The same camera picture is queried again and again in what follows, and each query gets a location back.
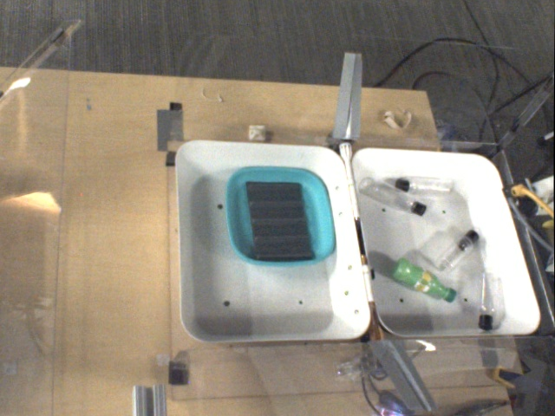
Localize black ribbed rectangular block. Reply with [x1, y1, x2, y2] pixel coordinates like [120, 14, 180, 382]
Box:
[245, 180, 317, 263]

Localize teal rectangular bowl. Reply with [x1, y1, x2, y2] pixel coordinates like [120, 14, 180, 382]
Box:
[225, 165, 339, 268]

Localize thin black and white rod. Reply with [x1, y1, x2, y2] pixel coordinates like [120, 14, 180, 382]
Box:
[338, 141, 383, 342]

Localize clear bottle with black cap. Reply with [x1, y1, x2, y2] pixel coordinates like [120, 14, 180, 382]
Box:
[421, 229, 480, 272]
[358, 177, 428, 218]
[394, 176, 454, 194]
[477, 271, 505, 332]

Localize white plastic tray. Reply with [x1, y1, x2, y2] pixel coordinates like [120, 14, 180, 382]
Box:
[350, 146, 542, 338]
[174, 140, 373, 344]

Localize green plastic bottle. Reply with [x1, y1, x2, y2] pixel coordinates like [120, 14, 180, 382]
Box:
[391, 257, 458, 304]

